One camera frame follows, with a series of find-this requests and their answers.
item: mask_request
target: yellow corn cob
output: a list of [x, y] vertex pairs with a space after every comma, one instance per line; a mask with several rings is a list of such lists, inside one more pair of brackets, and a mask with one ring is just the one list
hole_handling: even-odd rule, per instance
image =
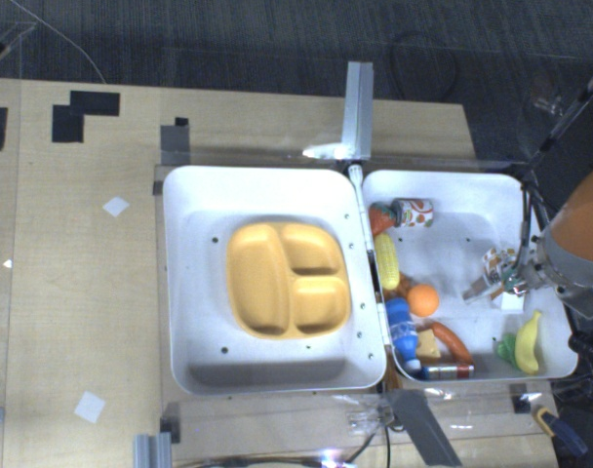
[[375, 255], [381, 287], [385, 290], [394, 290], [401, 280], [401, 274], [398, 271], [394, 242], [387, 234], [382, 233], [375, 237]]

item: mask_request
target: sausage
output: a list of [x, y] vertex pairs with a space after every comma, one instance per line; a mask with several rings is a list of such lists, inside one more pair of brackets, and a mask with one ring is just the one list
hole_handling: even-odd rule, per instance
[[468, 365], [474, 364], [470, 352], [453, 331], [442, 323], [433, 323], [431, 329], [435, 337], [447, 346], [457, 361]]

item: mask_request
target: wooden tabletop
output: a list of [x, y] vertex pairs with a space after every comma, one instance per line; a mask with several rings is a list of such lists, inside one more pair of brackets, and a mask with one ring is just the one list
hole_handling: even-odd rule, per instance
[[[119, 116], [86, 116], [83, 143], [52, 143], [53, 105], [69, 105], [71, 90], [119, 93]], [[343, 99], [0, 80], [0, 105], [9, 108], [0, 152], [0, 211], [7, 214], [0, 212], [0, 260], [13, 260], [12, 270], [0, 269], [0, 466], [132, 466], [134, 435], [155, 434], [162, 413], [152, 195], [160, 126], [187, 118], [193, 148], [299, 152], [339, 140]], [[418, 102], [375, 102], [373, 151], [474, 157], [460, 106]], [[16, 214], [7, 201], [15, 193]], [[115, 197], [129, 204], [116, 217], [102, 208]], [[531, 387], [550, 405], [546, 383]], [[507, 462], [556, 466], [550, 440], [529, 415], [509, 411], [506, 390], [490, 389], [496, 412], [488, 400], [465, 416], [442, 409], [442, 417], [464, 417], [466, 426], [489, 425], [484, 433], [445, 428], [464, 464], [501, 466], [498, 449]], [[96, 423], [74, 413], [85, 392], [105, 401]], [[330, 419], [343, 417], [344, 409], [329, 406], [334, 399], [320, 400]], [[475, 403], [464, 400], [460, 407]], [[198, 455], [294, 450], [298, 443], [285, 440], [291, 429], [303, 449], [320, 444], [324, 431], [330, 447], [363, 440], [344, 424], [307, 432], [307, 414], [285, 405], [263, 414], [259, 408], [272, 400], [250, 398], [241, 408], [227, 399], [191, 404], [202, 425], [189, 434]], [[288, 437], [269, 435], [271, 416]], [[375, 445], [381, 443], [378, 436]], [[422, 465], [407, 434], [394, 434], [393, 443], [393, 466], [401, 459]], [[363, 455], [363, 466], [384, 459], [381, 447]]]

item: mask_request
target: plastic water bottle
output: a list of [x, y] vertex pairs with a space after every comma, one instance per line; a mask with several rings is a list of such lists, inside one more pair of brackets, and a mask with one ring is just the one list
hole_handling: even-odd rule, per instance
[[418, 374], [422, 364], [415, 356], [417, 332], [410, 315], [410, 306], [404, 298], [392, 298], [385, 303], [385, 310], [392, 343], [403, 358], [403, 369], [409, 374]]

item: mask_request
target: orange ball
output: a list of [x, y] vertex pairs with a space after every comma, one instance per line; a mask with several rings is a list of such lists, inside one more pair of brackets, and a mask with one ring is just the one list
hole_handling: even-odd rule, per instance
[[415, 285], [407, 293], [407, 303], [412, 314], [427, 317], [440, 306], [440, 297], [432, 286]]

